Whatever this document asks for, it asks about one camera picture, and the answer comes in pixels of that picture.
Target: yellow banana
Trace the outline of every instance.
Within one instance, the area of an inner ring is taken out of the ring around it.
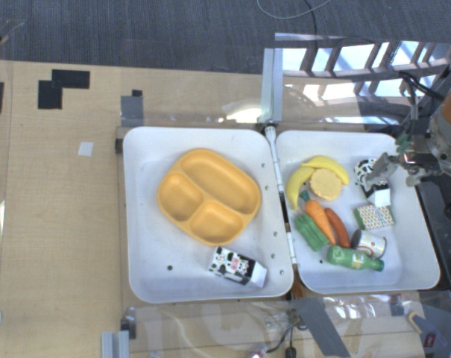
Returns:
[[[301,186],[312,176],[315,169],[311,167],[300,167],[296,170],[286,183],[285,193],[288,200],[293,203],[293,209],[298,209],[298,195]]]
[[[346,169],[330,157],[324,157],[323,155],[317,155],[311,160],[305,163],[301,163],[302,167],[312,167],[313,169],[329,169],[333,171],[341,179],[344,185],[350,183],[350,176],[347,174]]]

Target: green bottle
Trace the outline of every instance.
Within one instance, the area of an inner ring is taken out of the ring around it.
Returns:
[[[355,249],[341,248],[331,245],[328,249],[327,260],[336,265],[346,266],[353,269],[374,269],[381,271],[384,269],[384,261],[371,259],[365,252]]]

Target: white can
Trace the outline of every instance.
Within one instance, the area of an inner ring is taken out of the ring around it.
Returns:
[[[351,239],[351,248],[365,252],[369,257],[379,259],[386,250],[386,238],[368,230],[357,230]]]

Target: round bread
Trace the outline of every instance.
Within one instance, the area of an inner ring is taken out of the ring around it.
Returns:
[[[312,191],[324,200],[335,200],[341,193],[343,183],[333,171],[317,169],[310,179]]]

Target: carrot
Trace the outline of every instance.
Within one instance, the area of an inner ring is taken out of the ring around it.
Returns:
[[[333,245],[336,244],[335,234],[332,232],[331,224],[321,204],[310,199],[307,191],[303,191],[300,197],[305,201],[305,213],[313,219],[329,242]]]
[[[326,208],[324,212],[328,217],[329,223],[335,229],[338,245],[342,248],[351,248],[350,236],[347,234],[346,227],[339,216],[331,208]]]

